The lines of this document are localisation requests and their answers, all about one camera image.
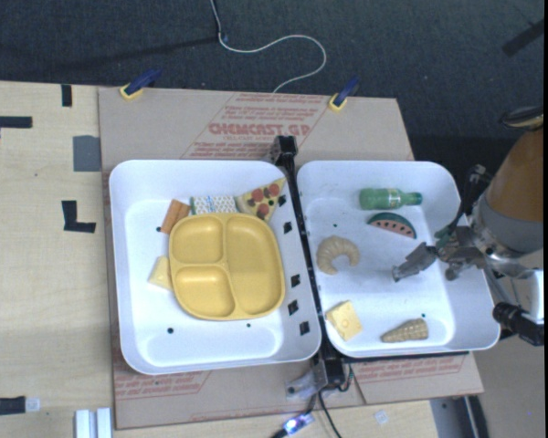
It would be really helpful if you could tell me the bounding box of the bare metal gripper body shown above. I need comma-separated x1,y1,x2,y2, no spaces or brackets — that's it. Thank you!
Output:
434,225,533,280

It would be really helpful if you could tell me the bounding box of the white plastic tray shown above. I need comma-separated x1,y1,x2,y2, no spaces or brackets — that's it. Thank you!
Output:
296,159,502,360
108,158,323,376

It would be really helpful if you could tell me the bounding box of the toy watermelon slice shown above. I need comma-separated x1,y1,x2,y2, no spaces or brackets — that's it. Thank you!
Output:
366,212,418,241

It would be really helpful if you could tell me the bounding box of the beige toy waffle cone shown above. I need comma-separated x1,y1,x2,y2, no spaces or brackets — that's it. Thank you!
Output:
380,317,430,344

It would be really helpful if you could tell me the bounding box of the green plastic bottle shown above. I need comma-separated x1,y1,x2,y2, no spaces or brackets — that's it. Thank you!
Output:
358,187,424,211

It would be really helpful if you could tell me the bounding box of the beige toy croissant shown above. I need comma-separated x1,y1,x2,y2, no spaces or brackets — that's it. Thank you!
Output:
315,235,362,276

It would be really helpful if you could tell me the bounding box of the yellow cheese wedge with holes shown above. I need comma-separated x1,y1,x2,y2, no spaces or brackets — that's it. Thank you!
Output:
324,299,364,342

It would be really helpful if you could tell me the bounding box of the thin black rod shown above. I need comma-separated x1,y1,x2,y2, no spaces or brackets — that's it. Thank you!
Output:
280,151,337,370

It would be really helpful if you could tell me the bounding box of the toy pizza slice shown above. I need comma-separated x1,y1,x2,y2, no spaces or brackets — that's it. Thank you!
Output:
234,176,288,223

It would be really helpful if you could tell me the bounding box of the yellow divided plate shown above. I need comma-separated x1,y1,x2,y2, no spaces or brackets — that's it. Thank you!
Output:
167,212,287,322

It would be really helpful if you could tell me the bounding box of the white and blue packet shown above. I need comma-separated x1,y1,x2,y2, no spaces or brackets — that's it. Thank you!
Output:
189,194,238,216

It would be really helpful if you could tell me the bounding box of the orange toy block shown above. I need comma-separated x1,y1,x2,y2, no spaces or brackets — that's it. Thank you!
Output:
159,198,192,235

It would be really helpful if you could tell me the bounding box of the pale yellow cheese wedge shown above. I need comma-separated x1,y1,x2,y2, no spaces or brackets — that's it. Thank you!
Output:
146,255,174,292

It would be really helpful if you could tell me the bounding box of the brown cardboard board red print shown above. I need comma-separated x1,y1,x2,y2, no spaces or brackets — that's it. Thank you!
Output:
97,86,486,431

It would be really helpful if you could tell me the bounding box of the black cylinder on white bracket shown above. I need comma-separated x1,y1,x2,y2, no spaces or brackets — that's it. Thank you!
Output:
491,266,545,348

